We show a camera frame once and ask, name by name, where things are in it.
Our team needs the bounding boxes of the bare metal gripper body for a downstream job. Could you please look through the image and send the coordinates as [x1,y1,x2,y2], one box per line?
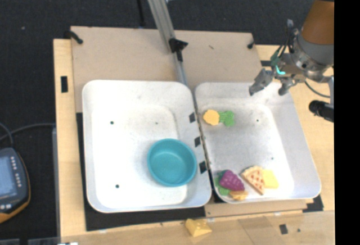
[274,52,335,83]

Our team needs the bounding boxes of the green broccoli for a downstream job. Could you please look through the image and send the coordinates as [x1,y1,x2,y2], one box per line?
[218,110,236,128]

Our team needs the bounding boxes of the yellow flower-shaped biscuit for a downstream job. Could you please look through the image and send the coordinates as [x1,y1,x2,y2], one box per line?
[202,109,221,126]

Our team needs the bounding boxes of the white plastic tray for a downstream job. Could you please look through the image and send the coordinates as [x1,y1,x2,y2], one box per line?
[81,79,213,214]
[193,81,322,205]

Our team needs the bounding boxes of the yellow butter block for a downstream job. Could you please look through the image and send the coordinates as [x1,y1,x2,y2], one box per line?
[261,169,280,189]

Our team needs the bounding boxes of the pizza slice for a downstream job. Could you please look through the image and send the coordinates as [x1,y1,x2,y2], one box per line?
[240,165,266,196]

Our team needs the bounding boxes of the purple grapes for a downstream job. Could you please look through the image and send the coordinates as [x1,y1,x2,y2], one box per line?
[219,170,245,192]

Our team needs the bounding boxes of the green lettuce leaf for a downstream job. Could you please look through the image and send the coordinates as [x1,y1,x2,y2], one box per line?
[214,170,232,197]

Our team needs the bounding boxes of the yellow-orange cheese piece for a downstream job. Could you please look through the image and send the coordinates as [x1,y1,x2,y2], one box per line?
[228,190,249,201]

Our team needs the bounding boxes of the teal bowl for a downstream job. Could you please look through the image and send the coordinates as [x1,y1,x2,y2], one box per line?
[146,138,197,187]

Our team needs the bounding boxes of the brown cardboard board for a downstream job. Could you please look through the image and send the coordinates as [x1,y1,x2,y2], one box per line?
[69,26,316,218]

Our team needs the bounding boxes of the yellow cheese wedge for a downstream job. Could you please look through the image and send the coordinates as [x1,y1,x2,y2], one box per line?
[184,218,213,237]

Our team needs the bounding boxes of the black cylinder on white bracket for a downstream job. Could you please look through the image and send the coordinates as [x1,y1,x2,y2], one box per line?
[308,75,335,123]

